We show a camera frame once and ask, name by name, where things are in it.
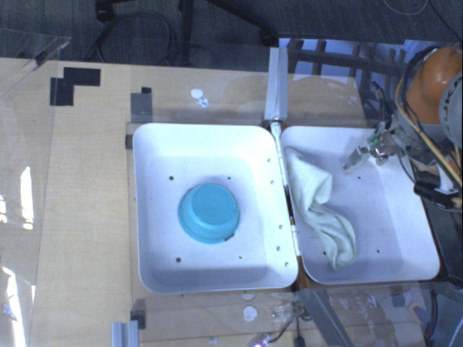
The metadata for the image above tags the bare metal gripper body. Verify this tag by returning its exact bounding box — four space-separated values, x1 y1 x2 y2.
368 127 408 160

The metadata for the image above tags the white towel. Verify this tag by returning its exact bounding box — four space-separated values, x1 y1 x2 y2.
283 146 357 273

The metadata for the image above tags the white plastic tray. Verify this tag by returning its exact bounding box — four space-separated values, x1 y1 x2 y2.
132 122 300 296
280 125 442 286

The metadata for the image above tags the blue bowl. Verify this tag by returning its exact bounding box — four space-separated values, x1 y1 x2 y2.
177 183 242 246

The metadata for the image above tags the black chair base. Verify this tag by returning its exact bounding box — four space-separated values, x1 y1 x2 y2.
94 0 280 68

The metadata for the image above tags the black cylinder on white bracket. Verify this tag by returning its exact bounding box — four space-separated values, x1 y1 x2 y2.
413 164 457 209

